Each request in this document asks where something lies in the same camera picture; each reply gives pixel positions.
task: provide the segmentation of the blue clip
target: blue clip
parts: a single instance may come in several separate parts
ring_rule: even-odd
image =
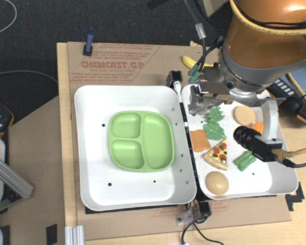
[[[84,45],[83,55],[91,56],[92,55],[92,42],[94,38],[95,31],[94,29],[90,28],[87,31],[87,37],[86,37],[86,44]]]

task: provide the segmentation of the wooden table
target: wooden table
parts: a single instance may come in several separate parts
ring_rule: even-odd
[[[68,74],[68,47],[67,43],[57,44],[59,100],[61,121],[61,143],[64,184],[65,225],[77,225],[75,204],[75,185],[73,168],[71,108]],[[280,124],[285,136],[288,149],[291,151],[306,147],[306,126],[295,118],[280,117]],[[306,162],[306,154],[293,159],[297,163]],[[230,227],[221,229],[203,230],[203,234],[213,240],[219,240],[226,245],[230,244],[303,244],[306,245],[306,167],[296,170],[305,199],[302,203],[294,204],[290,222],[260,224],[251,226]],[[134,236],[124,238],[100,239],[86,241],[86,244],[180,244],[180,232]],[[192,245],[208,244],[197,231],[188,231],[185,240]]]

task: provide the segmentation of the black floor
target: black floor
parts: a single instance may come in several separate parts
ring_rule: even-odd
[[[183,0],[10,1],[17,8],[17,19],[0,33],[0,73],[31,70],[56,79],[56,43],[85,41],[89,27],[95,29],[94,42],[189,45],[191,40],[198,41]],[[189,2],[198,15],[193,1]],[[226,4],[212,20],[227,27],[231,16]],[[0,1],[0,29],[13,18],[13,7]],[[207,45],[226,35],[202,22]],[[15,121],[56,95],[56,83],[46,77],[30,73],[0,76],[0,101],[11,109]]]

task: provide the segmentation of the pizza slice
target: pizza slice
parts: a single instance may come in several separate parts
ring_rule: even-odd
[[[228,170],[226,150],[226,139],[224,139],[210,149],[203,159],[217,169]]]

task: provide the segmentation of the yellow banana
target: yellow banana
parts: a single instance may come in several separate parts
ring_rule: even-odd
[[[189,56],[184,55],[182,57],[183,59],[183,63],[189,68],[191,69],[197,62],[195,60],[193,60],[192,58],[190,58]],[[204,66],[213,66],[213,64],[204,64]]]

